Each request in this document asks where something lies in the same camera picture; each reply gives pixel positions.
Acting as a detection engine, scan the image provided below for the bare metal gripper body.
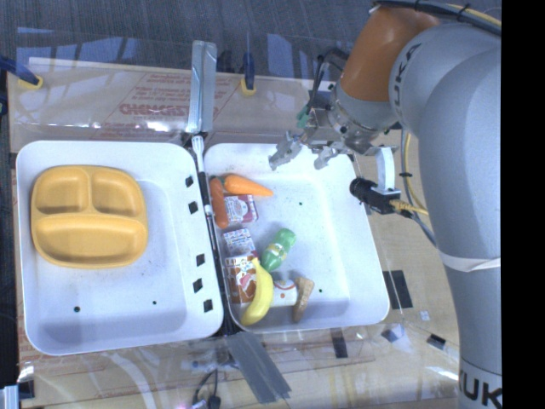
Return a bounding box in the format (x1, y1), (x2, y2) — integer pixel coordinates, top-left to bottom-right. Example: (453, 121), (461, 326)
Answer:
(299, 101), (382, 158)

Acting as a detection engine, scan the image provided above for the tan biscuit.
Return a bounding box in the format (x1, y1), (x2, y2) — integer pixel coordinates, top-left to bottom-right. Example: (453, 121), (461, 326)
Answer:
(291, 275), (316, 324)

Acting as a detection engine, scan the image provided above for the brown cardboard board red print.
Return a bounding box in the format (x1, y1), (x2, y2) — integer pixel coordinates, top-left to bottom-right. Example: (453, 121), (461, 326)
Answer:
(5, 56), (461, 409)

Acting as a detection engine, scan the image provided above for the green bottle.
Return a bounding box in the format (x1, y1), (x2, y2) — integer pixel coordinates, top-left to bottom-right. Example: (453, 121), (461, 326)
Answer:
(260, 228), (297, 273)

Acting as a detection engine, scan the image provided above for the red and white carton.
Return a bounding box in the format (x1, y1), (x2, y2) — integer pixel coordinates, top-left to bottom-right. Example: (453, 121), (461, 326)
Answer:
(223, 193), (260, 225)

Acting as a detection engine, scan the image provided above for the orange sausage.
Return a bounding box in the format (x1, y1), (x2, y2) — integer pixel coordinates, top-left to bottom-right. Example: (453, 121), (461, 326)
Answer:
(208, 176), (230, 230)

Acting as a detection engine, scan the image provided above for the black cylinder on white bracket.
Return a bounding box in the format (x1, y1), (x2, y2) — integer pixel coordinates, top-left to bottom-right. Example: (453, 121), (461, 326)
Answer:
(349, 146), (403, 216)

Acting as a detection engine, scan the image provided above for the white plastic tray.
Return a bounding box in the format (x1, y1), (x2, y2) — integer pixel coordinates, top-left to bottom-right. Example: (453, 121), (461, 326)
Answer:
(14, 139), (226, 357)
(203, 142), (391, 335)

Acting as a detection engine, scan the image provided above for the yellow banana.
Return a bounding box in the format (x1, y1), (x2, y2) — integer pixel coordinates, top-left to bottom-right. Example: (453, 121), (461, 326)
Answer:
(239, 256), (275, 327)

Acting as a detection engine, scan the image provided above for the yellow divided plate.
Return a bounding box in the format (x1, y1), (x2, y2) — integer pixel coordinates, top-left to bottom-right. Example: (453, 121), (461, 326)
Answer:
(29, 164), (150, 270)

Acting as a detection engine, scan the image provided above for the orange carrot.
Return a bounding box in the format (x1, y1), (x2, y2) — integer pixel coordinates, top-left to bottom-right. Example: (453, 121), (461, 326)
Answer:
(222, 173), (275, 199)

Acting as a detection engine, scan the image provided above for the white can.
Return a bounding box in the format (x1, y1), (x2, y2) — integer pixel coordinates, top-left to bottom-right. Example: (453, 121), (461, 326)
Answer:
(270, 279), (298, 308)

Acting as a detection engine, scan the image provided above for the small white red carton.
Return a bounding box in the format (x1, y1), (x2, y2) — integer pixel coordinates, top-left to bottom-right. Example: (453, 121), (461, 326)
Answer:
(221, 228), (257, 258)

